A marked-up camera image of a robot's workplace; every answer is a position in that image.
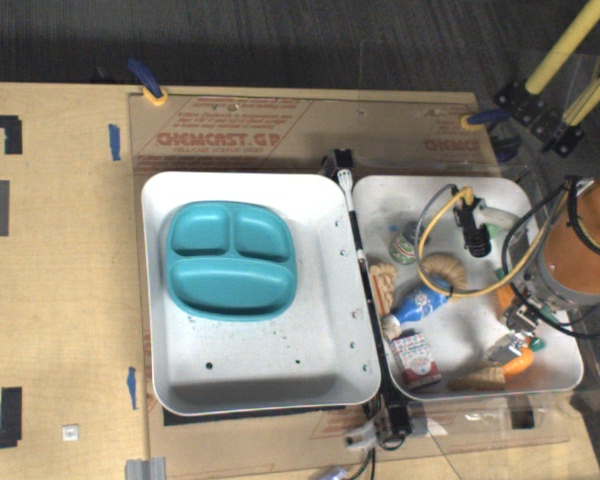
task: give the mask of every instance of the black bracket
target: black bracket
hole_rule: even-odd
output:
[[[22,388],[2,388],[0,448],[14,448],[22,439]]]
[[[22,121],[18,116],[0,116],[0,128],[4,129],[4,154],[22,154]]]
[[[510,83],[494,96],[493,102],[540,139],[543,152],[552,149],[566,158],[584,139],[580,126],[564,123],[561,114],[550,108],[540,96],[530,94],[524,82]]]

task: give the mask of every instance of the small box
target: small box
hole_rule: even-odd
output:
[[[402,369],[402,378],[407,389],[428,386],[442,379],[427,341],[419,332],[403,334],[393,340],[390,347]]]

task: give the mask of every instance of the yellow cable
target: yellow cable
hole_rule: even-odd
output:
[[[424,244],[425,244],[425,241],[427,240],[427,237],[431,233],[431,230],[434,228],[434,226],[438,223],[438,221],[440,220],[440,218],[442,217],[442,215],[449,208],[451,208],[458,200],[460,200],[463,197],[466,198],[467,197],[467,193],[469,194],[468,197],[471,197],[471,199],[473,199],[473,191],[471,191],[471,189],[469,187],[464,187],[456,195],[454,195],[438,211],[438,213],[436,213],[436,215],[434,215],[433,219],[431,219],[431,222],[425,228],[424,233],[422,234],[422,237],[420,237],[420,240],[418,242],[418,254],[419,254],[420,257],[423,256]],[[561,207],[562,205],[564,205],[566,199],[567,199],[567,194],[565,193],[562,196],[562,198],[560,199],[560,202],[558,203],[558,207]],[[437,293],[440,293],[440,294],[446,295],[446,296],[451,295],[450,298],[452,298],[452,299],[455,299],[455,298],[460,299],[460,298],[469,298],[469,297],[479,297],[480,295],[486,295],[487,293],[491,293],[491,292],[493,292],[493,291],[495,291],[495,290],[497,290],[499,288],[502,288],[504,285],[506,285],[506,284],[508,284],[508,283],[511,282],[511,280],[520,272],[520,270],[522,270],[522,267],[524,267],[526,265],[526,263],[529,261],[529,258],[531,257],[531,255],[533,254],[533,252],[535,251],[535,249],[538,247],[538,245],[542,241],[543,236],[549,230],[550,226],[551,226],[551,219],[548,219],[547,222],[544,224],[544,226],[542,226],[542,229],[538,232],[538,234],[536,235],[536,237],[533,239],[533,241],[531,242],[531,245],[529,246],[529,248],[527,249],[527,251],[525,252],[525,254],[522,256],[522,258],[520,259],[520,261],[518,262],[518,264],[513,269],[511,269],[511,271],[509,272],[509,274],[507,274],[505,277],[503,277],[502,279],[500,279],[500,281],[498,281],[497,283],[494,283],[491,286],[488,286],[488,287],[483,288],[481,290],[476,290],[476,291],[472,291],[472,292],[462,292],[462,293],[453,293],[453,294],[451,294],[451,292],[449,290],[443,290],[442,288],[436,286],[431,281],[429,281],[429,279],[427,279],[427,277],[424,275],[424,272],[420,269],[419,265],[418,265],[418,274],[420,275],[420,279],[422,280],[422,282],[425,285],[427,285],[429,288],[431,288],[434,292],[437,292]]]

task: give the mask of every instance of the teal plate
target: teal plate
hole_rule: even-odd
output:
[[[167,236],[169,294],[194,316],[257,321],[276,317],[298,285],[293,239],[262,206],[205,201],[183,206]]]

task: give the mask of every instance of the yellow rod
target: yellow rod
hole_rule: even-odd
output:
[[[540,94],[580,43],[600,21],[600,0],[589,0],[525,83],[529,94]]]
[[[562,115],[562,121],[569,126],[578,126],[598,103],[600,103],[600,77],[591,82],[569,105]]]

